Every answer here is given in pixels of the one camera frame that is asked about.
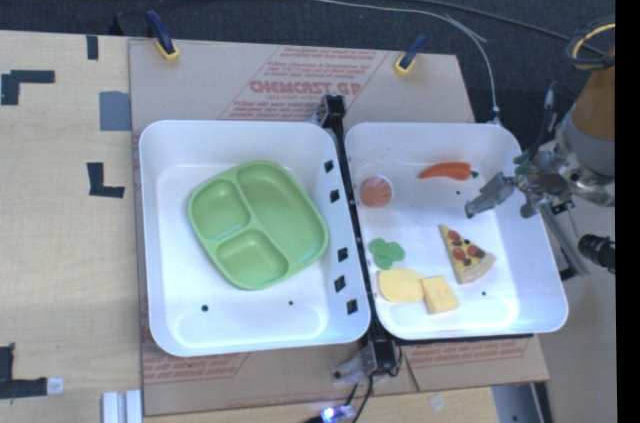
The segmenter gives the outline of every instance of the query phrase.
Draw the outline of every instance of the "wooden table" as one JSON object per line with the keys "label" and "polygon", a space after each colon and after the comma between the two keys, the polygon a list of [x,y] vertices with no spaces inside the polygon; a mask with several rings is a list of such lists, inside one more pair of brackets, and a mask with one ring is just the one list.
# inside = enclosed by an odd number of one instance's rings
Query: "wooden table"
{"label": "wooden table", "polygon": [[[0,346],[15,343],[13,378],[61,377],[62,394],[0,400],[0,420],[100,421],[108,391],[141,389],[130,131],[103,132],[99,94],[129,90],[128,39],[0,32],[0,73],[54,70],[0,106]],[[105,166],[122,198],[90,197],[87,163]],[[498,421],[491,388],[380,396],[360,419]],[[318,404],[219,411],[169,422],[301,422]]]}

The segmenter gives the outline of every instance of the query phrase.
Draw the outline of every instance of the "blue clamp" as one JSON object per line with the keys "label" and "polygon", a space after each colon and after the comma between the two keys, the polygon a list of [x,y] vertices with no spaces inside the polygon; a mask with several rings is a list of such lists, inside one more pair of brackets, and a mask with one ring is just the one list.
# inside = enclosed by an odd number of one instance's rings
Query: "blue clamp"
{"label": "blue clamp", "polygon": [[394,67],[399,74],[404,75],[409,72],[411,66],[413,66],[413,59],[418,53],[420,53],[422,48],[424,48],[426,42],[427,36],[424,34],[420,34],[411,45],[411,48],[409,48],[409,51],[398,58]]}
{"label": "blue clamp", "polygon": [[160,54],[166,60],[176,59],[178,55],[180,55],[180,50],[174,46],[173,41],[171,41],[169,31],[160,19],[160,16],[158,16],[156,11],[147,11],[144,18],[147,20],[147,24],[151,27],[153,35],[155,35],[157,39],[156,48],[158,48]]}

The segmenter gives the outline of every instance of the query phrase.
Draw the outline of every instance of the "green plate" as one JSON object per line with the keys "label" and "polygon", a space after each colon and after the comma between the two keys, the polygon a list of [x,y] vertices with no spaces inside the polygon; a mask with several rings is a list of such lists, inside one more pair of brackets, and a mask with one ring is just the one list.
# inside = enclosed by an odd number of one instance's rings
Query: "green plate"
{"label": "green plate", "polygon": [[211,178],[189,198],[189,221],[220,272],[259,290],[288,279],[327,249],[324,219],[282,166],[259,160]]}

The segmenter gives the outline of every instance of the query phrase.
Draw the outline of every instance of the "pizza slice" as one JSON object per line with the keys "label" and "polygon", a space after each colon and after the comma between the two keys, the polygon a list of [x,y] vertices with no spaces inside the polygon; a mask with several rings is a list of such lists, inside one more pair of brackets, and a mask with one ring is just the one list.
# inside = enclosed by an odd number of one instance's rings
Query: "pizza slice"
{"label": "pizza slice", "polygon": [[440,234],[459,284],[470,283],[486,274],[496,257],[463,238],[457,231],[440,224]]}

